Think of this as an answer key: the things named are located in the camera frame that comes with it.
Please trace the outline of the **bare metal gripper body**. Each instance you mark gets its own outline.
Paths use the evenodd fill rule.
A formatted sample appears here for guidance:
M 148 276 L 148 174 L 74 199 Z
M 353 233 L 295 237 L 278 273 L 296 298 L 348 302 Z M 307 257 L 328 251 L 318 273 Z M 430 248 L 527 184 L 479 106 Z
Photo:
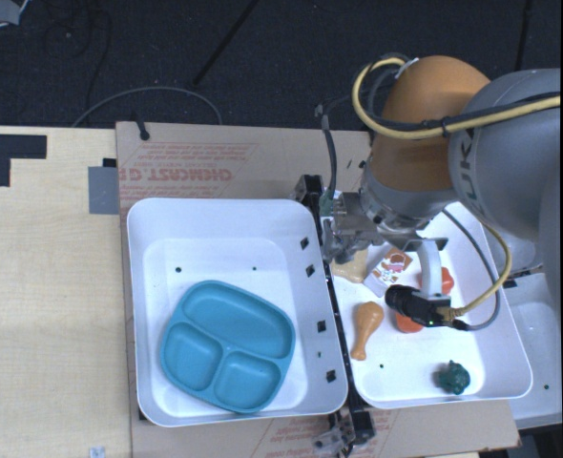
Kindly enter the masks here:
M 383 245 L 382 222 L 388 211 L 369 193 L 342 192 L 333 201 L 331 244 L 336 252 L 357 252 Z

